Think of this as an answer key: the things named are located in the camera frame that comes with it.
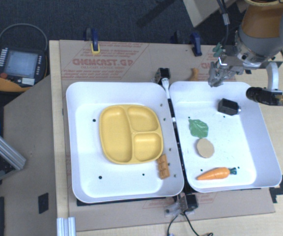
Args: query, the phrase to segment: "toy carrot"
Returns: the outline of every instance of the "toy carrot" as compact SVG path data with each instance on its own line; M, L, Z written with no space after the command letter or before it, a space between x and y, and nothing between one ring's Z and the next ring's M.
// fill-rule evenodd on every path
M197 177L197 180L223 179L228 177L230 174L236 175L236 173L236 168L229 169L226 167L220 167L207 171L206 173Z

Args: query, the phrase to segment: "dark carpet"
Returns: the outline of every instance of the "dark carpet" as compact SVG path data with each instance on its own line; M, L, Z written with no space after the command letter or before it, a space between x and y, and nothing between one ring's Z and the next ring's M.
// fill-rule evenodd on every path
M235 5L229 10L241 19ZM186 43L195 31L202 44L214 45L225 33L219 12L193 28L182 0L0 0L0 33L18 23L41 28L48 40L83 40L84 30L91 27L100 41L170 43L178 31ZM34 28L15 27L1 37L0 47L4 45L43 49L45 40ZM0 118L14 97L0 96Z

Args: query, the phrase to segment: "yellow plate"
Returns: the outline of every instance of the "yellow plate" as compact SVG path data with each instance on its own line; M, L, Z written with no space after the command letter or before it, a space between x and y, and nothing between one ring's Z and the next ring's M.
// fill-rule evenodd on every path
M105 156L118 164L156 160L163 151L161 126L155 112L141 105L105 108L99 120L100 141Z

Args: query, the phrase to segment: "cardboard sheet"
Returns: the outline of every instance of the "cardboard sheet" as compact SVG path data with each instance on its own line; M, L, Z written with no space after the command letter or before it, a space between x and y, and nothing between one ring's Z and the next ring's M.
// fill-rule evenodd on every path
M99 42L101 53L93 55L89 42L60 41L60 61L69 215L76 218L77 231L168 223L165 207L173 198L78 206L71 186L70 145L66 89L77 81L150 82L158 68L169 68L171 79L187 81L196 68L196 80L207 81L213 46L202 46L195 57L191 45ZM198 208L192 220L274 212L269 189L196 193Z

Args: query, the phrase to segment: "beige round toy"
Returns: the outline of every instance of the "beige round toy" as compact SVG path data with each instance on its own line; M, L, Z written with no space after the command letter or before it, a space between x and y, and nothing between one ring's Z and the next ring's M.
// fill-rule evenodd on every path
M199 139L196 144L196 148L198 153L204 158L211 157L215 152L214 146L206 138Z

